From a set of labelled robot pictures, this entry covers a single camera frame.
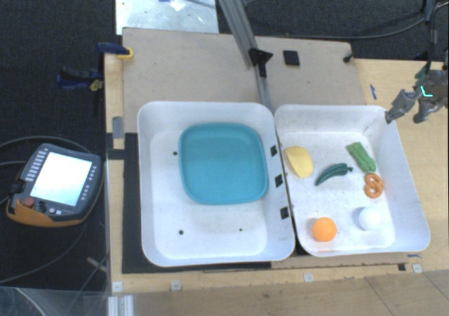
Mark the white plastic tray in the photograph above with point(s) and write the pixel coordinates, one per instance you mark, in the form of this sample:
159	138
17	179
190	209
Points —
210	230
336	205

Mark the black block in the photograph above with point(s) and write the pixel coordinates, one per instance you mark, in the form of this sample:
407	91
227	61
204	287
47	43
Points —
291	57

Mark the orange pretzel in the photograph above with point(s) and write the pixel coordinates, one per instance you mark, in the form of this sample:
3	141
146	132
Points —
368	190

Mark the orange ball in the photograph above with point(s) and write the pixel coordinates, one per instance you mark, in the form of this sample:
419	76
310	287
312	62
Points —
324	229

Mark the white ball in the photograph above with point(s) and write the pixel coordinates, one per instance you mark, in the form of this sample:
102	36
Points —
370	218

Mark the dark green chili pepper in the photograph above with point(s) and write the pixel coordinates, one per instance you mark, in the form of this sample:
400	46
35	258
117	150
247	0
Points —
331	172

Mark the light green toy vegetable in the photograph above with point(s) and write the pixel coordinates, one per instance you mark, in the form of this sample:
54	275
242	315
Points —
362	157

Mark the blue plate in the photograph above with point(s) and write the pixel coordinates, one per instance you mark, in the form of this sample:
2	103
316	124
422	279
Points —
222	163

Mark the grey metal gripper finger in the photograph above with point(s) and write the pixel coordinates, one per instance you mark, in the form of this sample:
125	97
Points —
426	110
400	104

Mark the brown cardboard board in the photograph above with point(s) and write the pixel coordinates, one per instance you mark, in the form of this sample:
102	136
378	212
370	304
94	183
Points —
193	69

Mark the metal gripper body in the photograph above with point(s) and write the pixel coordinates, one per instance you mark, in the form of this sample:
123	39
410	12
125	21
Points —
438	84

